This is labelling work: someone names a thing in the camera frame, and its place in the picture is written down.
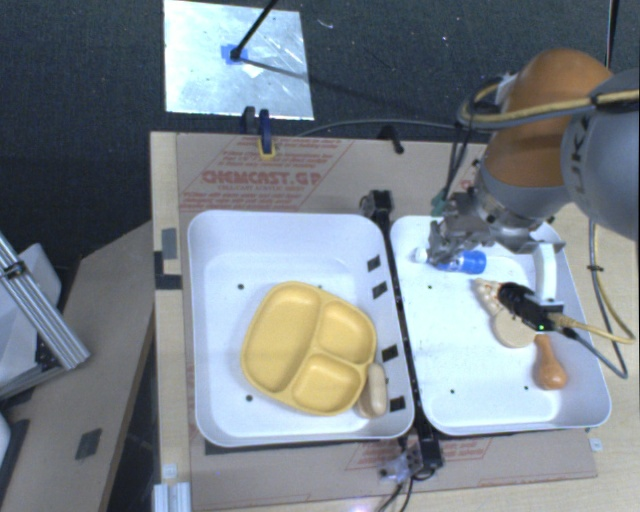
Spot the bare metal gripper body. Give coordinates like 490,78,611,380
438,191,545,252

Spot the beige round biscuit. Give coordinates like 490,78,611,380
491,310,539,350

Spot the yellow divided plate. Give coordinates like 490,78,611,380
240,280,379,417

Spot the orange toy drumstick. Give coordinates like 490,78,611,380
531,333,569,392

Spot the black cylinder on white bracket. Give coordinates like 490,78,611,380
496,238,567,333

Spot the brown cardboard board red print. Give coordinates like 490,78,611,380
149,130,599,512

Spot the beige toy bread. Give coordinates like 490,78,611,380
356,362,390,420

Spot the clear bottle with blue label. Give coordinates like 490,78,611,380
411,246,488,276

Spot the cream toy pizza slice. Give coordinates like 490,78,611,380
471,277,516,317

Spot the white plastic tray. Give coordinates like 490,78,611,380
389,214,613,437
186,209,417,448

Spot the thin black rod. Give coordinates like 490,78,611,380
378,209,432,452

